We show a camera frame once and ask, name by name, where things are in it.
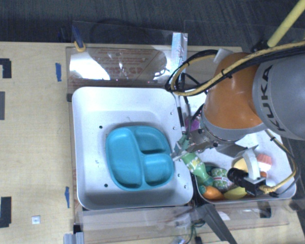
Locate purple grapes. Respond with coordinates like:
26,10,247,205
185,115,202,133

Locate green peas can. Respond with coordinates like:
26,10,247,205
210,167,232,191

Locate blue divided plate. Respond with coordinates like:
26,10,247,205
105,125,175,191

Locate green plastic bottle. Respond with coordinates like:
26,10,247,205
180,152,215,187

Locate yellow round fruit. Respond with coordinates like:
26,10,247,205
233,157,249,173

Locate thin black and white rod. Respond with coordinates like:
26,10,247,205
174,95,188,136

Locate black cylinder on white bracket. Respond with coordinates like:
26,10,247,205
227,148,267,197

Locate white plastic tray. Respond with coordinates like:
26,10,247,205
71,86,194,211
184,95,297,205

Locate orange carrot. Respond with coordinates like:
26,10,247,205
199,185,225,201

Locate pink and white cupcake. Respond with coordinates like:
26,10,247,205
256,153,273,172

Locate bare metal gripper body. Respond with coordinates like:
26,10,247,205
174,128,219,155

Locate yellow banana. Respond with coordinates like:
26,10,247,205
223,186,249,201

